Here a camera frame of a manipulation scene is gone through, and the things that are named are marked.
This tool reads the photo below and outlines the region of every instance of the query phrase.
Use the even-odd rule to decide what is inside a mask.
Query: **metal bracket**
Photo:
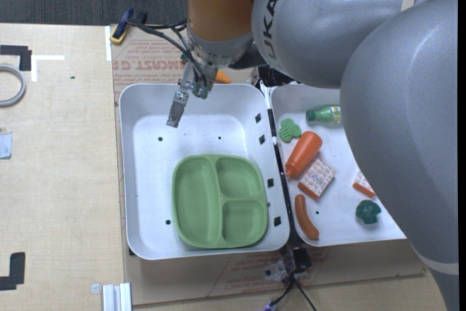
[[[101,311],[132,311],[131,283],[102,287]]]

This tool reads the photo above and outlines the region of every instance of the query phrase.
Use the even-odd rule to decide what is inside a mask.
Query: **green divided tray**
[[[222,154],[182,159],[173,172],[173,216],[181,239],[198,248],[239,248],[267,229],[267,201],[259,169]]]

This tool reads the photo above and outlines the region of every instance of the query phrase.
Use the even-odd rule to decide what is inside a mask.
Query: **white ring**
[[[6,71],[8,73],[11,73],[17,76],[21,82],[21,88],[15,96],[13,96],[12,98],[8,100],[0,100],[0,108],[3,108],[5,106],[15,105],[24,96],[24,92],[26,91],[26,80],[24,79],[24,76],[21,74],[21,72],[17,70],[16,68],[13,68],[12,66],[0,65],[0,71]]]

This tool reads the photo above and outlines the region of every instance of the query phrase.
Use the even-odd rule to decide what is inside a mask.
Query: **toy sausage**
[[[311,240],[317,240],[319,238],[319,230],[309,219],[306,212],[306,197],[303,194],[297,194],[294,199],[294,210],[296,218],[298,218],[299,225]]]

